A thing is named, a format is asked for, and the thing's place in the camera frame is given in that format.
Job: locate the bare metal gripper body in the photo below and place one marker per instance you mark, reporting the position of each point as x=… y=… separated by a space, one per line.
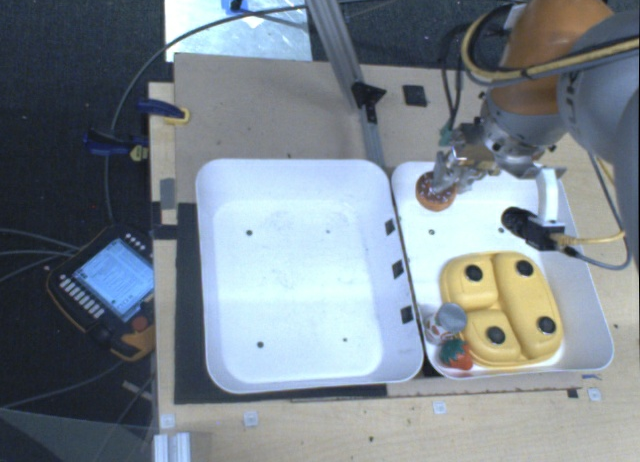
x=510 y=157

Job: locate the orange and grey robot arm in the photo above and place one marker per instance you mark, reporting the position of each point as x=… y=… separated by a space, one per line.
x=560 y=35

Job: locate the brown sprinkled doughnut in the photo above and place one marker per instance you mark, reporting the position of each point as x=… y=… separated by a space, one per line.
x=430 y=200

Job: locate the black cylinder on white bracket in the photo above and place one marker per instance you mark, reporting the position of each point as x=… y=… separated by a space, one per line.
x=530 y=230

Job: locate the white plastic tray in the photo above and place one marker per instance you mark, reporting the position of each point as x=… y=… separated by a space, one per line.
x=300 y=275
x=475 y=235

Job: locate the brown cardboard board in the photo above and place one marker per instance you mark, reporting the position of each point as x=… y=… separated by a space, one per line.
x=275 y=110

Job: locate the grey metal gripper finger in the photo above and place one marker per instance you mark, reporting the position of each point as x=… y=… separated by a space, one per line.
x=442 y=172
x=464 y=180

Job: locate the red strawberry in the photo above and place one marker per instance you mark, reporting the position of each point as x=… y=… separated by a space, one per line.
x=455 y=354

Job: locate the yellow divided plate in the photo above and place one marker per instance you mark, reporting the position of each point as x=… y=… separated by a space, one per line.
x=520 y=295

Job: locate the small white and red can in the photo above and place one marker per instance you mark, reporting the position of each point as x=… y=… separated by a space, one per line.
x=450 y=319

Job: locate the small black square pad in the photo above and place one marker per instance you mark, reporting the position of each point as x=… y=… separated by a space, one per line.
x=415 y=95

